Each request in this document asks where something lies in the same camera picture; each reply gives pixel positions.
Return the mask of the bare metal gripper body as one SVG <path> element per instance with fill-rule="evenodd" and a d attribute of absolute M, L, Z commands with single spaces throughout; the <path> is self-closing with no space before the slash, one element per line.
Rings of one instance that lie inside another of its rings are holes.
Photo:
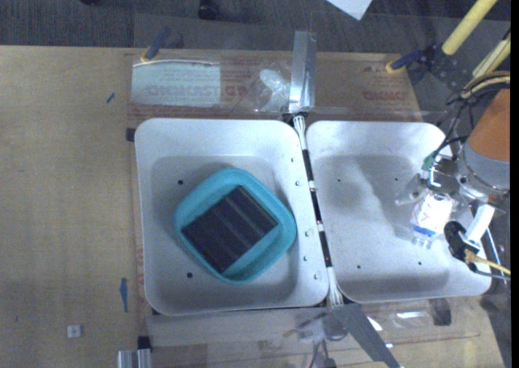
<path fill-rule="evenodd" d="M 484 156 L 427 156 L 422 163 L 427 188 L 456 202 L 486 202 Z"/>

